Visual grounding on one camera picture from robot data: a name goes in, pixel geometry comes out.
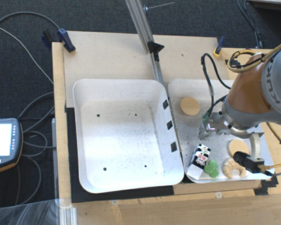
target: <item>white plastic bin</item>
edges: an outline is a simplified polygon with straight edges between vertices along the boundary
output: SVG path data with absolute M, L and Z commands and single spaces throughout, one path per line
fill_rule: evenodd
M 73 87 L 79 180 L 91 193 L 174 185 L 184 167 L 165 88 L 81 79 Z

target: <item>black rectangular hole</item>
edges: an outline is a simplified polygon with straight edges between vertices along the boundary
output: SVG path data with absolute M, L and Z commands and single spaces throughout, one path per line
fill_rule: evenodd
M 170 130 L 170 128 L 171 128 L 172 126 L 173 126 L 172 121 L 169 121 L 169 122 L 167 123 L 168 130 Z
M 169 106 L 168 100 L 163 102 L 163 109 L 166 109 Z
M 172 142 L 172 143 L 170 144 L 170 149 L 172 150 L 172 152 L 177 151 L 176 142 Z

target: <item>green toy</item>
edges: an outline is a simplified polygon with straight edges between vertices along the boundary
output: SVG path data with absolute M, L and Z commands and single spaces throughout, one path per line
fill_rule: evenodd
M 216 161 L 210 160 L 208 164 L 204 167 L 204 172 L 209 174 L 210 177 L 216 178 L 219 175 L 219 165 Z

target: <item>wooden disc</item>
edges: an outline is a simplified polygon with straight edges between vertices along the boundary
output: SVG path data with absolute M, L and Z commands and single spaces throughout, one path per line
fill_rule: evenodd
M 189 116 L 195 116 L 200 111 L 200 104 L 192 97 L 185 97 L 180 102 L 182 112 Z
M 236 153 L 237 151 L 245 152 L 247 154 L 250 153 L 249 147 L 244 141 L 235 139 L 229 143 L 230 156 L 233 157 L 234 153 Z

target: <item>metal pole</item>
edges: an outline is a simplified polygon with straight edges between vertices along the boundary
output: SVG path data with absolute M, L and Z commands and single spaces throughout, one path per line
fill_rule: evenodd
M 141 0 L 125 0 L 132 17 L 135 28 L 140 36 L 140 41 L 146 53 L 149 53 L 148 42 L 154 42 L 153 35 L 148 23 Z M 159 62 L 151 54 L 155 80 L 163 84 L 163 75 L 161 73 Z

